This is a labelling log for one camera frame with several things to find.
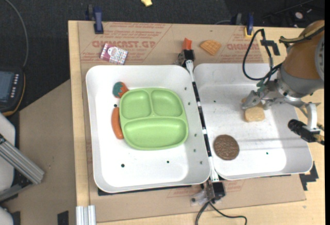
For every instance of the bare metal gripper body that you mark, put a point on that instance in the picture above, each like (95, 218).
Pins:
(274, 91)

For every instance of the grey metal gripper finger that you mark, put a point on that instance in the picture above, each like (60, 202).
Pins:
(266, 105)
(252, 100)

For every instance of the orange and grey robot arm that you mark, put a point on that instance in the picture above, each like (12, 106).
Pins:
(301, 61)

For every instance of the beige bread slice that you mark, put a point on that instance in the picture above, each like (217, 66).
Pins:
(254, 115)

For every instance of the white plastic tray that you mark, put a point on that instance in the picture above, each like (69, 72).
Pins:
(257, 146)
(144, 169)

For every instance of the brown round biscuit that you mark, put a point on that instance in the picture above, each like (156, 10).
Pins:
(226, 147)

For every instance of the thin black and white rod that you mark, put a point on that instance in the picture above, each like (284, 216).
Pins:
(203, 126)

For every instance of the orange waffle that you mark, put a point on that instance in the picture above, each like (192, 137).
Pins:
(211, 47)

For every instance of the green divided plate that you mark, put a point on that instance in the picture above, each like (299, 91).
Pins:
(154, 131)

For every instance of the brown cardboard board red print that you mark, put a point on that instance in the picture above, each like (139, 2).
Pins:
(154, 38)

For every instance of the red strawberry with green top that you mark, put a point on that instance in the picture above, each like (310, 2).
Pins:
(119, 89)

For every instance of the orange sausage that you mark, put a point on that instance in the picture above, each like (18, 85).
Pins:
(117, 126)

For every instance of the yellow toy piece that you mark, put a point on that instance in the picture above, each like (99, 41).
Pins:
(146, 1)

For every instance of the pink printed packet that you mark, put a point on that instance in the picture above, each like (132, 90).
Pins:
(114, 53)

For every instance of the black cylinder on white bracket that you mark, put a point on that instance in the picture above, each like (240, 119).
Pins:
(303, 128)

